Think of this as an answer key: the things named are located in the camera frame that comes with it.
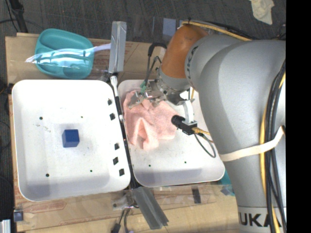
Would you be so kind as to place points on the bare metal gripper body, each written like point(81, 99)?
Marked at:
point(170, 94)

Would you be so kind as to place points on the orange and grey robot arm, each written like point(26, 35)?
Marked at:
point(226, 81)

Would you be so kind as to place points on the white plastic tray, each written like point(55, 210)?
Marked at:
point(60, 101)
point(170, 164)

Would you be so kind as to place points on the teal divided plate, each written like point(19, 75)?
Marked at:
point(60, 39)

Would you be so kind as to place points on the brown cardboard board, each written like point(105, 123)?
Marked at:
point(73, 215)

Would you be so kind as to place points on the black cylinder on white bracket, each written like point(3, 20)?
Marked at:
point(180, 122)

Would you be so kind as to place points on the blue cube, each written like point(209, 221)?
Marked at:
point(70, 138)

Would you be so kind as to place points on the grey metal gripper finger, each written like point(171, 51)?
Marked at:
point(156, 103)
point(134, 101)

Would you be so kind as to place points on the pink cloth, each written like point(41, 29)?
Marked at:
point(155, 122)

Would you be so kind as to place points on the white crumpled cloth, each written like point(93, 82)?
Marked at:
point(261, 7)

